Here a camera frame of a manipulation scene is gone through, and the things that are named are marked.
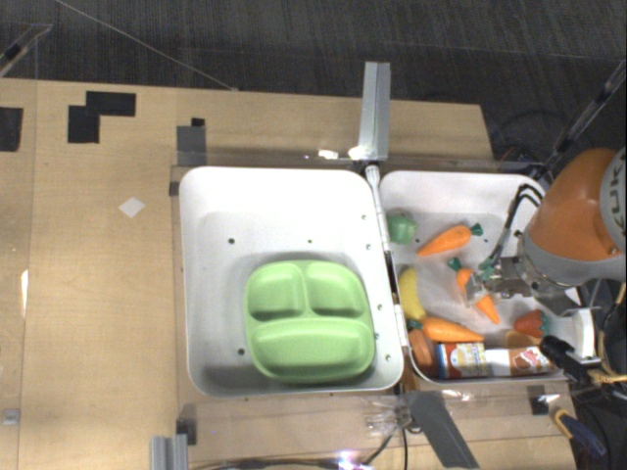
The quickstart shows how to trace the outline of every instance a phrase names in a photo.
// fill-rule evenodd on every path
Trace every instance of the bright light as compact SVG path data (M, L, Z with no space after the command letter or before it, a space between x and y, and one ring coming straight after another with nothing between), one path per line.
M26 316L26 301L28 299L28 270L24 270L22 277L22 304L24 305L24 316Z

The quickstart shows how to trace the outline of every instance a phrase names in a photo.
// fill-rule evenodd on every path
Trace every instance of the white sticker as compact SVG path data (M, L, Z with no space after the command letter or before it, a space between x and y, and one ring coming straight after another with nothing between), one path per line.
M128 217L136 217L137 214L145 207L146 204L144 204L139 199L132 197L120 206L120 211L122 211Z

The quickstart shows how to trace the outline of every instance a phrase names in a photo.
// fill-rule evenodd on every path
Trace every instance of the green plate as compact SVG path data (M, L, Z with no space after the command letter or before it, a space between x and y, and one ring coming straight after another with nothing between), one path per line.
M269 378L337 382L372 363L374 330L365 289L342 264L266 264L246 284L245 308L251 357Z

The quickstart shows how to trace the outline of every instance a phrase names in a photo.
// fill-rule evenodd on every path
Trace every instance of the wooden tabletop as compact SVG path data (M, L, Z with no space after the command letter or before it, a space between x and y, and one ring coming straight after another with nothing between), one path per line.
M87 90L135 93L136 115L101 117L99 144L69 144L68 106L84 106ZM209 151L346 153L357 143L361 100L0 79L1 106L24 108L25 123L21 149L0 154L0 205L21 217L32 209L32 219L0 232L0 246L8 235L23 239L29 269L22 380L12 397L0 395L3 408L21 404L22 419L0 426L0 467L147 469L151 437L171 436L178 414L169 197L177 126L203 118ZM390 151L492 157L481 110L438 103L392 102ZM119 209L131 198L145 205L133 218ZM0 267L24 264L0 256ZM0 313L14 336L24 325L17 296L0 300L14 312ZM11 359L0 347L6 375ZM12 356L19 369L19 350ZM563 384L551 391L568 402ZM483 468L574 467L547 416L489 400L503 392L475 394L487 414L462 413L459 424L465 436L488 434L470 437ZM522 425L533 430L518 436ZM399 444L377 468L402 468ZM423 436L410 444L410 468L440 468Z

